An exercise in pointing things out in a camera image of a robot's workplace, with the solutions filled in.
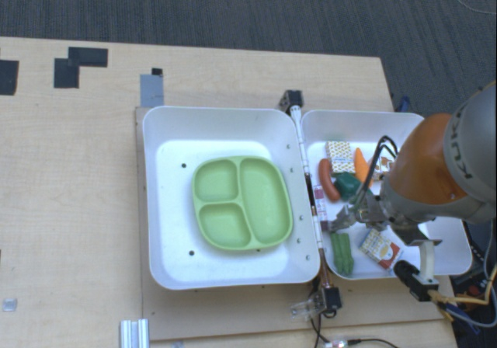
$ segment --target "toy carrot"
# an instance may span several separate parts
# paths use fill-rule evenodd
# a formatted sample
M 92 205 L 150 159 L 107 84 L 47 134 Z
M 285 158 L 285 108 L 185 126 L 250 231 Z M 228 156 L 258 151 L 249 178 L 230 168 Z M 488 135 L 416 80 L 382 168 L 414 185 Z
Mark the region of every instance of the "toy carrot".
M 370 165 L 367 164 L 363 152 L 359 148 L 356 148 L 356 153 L 354 155 L 354 168 L 356 169 L 356 178 L 364 183 L 367 178 L 367 173 L 370 171 Z

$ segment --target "wooden table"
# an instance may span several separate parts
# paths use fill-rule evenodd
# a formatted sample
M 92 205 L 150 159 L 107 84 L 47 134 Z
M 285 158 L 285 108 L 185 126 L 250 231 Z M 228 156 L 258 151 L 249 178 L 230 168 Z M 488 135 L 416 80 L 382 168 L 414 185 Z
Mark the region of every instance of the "wooden table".
M 81 68 L 79 89 L 55 89 L 54 59 L 67 58 L 69 47 L 107 48 L 108 67 Z M 274 108 L 286 89 L 301 89 L 305 110 L 392 110 L 372 57 L 0 38 L 0 59 L 19 61 L 16 94 L 0 96 L 0 301 L 18 300 L 15 311 L 0 311 L 0 345 L 8 348 L 118 346 L 120 321 L 144 315 L 140 74 L 163 69 L 168 105 Z M 398 281 L 336 282 L 344 308 L 324 324 L 328 338 L 456 346 L 450 324 Z M 448 278 L 441 282 L 450 293 Z M 271 287 L 266 305 L 274 313 L 234 308 L 228 325 L 216 320 L 215 301 L 202 318 L 185 306 L 166 308 L 177 314 L 160 325 L 171 338 L 151 345 L 312 346 L 309 324 L 290 322 L 285 310 L 293 288 L 308 290 Z M 216 294 L 240 295 L 234 289 Z M 258 300 L 250 289 L 244 294 Z M 152 329 L 158 335 L 158 325 Z

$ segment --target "green divided plate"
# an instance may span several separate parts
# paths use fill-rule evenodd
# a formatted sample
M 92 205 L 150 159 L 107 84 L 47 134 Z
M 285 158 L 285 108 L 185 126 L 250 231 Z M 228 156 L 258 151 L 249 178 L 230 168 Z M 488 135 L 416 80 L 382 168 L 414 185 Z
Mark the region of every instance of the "green divided plate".
M 193 174 L 192 191 L 200 231 L 219 249 L 263 249 L 291 233 L 287 187 L 279 169 L 265 158 L 204 162 Z

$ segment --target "gray floor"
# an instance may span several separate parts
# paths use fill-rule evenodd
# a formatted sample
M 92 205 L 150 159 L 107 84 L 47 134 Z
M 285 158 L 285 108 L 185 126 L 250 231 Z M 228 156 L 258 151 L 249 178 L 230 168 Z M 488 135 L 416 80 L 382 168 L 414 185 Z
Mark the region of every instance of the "gray floor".
M 376 56 L 394 106 L 423 116 L 495 80 L 495 16 L 456 0 L 0 0 L 0 36 Z

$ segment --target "toy sausage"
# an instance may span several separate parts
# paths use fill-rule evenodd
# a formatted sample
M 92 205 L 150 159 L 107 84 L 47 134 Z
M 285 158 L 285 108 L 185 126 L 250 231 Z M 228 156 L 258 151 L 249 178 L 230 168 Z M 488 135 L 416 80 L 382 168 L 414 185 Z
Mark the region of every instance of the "toy sausage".
M 340 192 L 333 185 L 330 173 L 329 160 L 326 158 L 321 159 L 318 167 L 319 182 L 325 191 L 326 196 L 333 202 L 340 200 Z

